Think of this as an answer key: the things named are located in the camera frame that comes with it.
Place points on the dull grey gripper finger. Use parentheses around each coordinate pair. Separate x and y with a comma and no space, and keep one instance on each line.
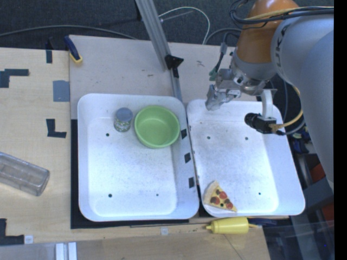
(211,101)
(221,99)

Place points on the green bowl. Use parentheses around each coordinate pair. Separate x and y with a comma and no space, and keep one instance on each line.
(157,127)

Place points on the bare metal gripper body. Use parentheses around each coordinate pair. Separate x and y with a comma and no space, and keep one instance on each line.
(230,81)

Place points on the small green can grey lid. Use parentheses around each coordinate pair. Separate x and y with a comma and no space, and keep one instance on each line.
(123,119)

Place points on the white plastic tray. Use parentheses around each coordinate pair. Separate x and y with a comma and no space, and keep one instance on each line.
(238,166)
(130,169)

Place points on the yellow squeeze bottle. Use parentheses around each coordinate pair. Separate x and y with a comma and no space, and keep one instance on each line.
(230,225)

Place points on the black cylinder on white bracket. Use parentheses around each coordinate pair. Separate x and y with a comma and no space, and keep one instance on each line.
(259,122)

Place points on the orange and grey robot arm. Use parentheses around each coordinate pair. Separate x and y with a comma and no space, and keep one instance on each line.
(303,64)

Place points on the toy pizza slice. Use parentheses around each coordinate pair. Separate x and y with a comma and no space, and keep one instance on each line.
(218,198)

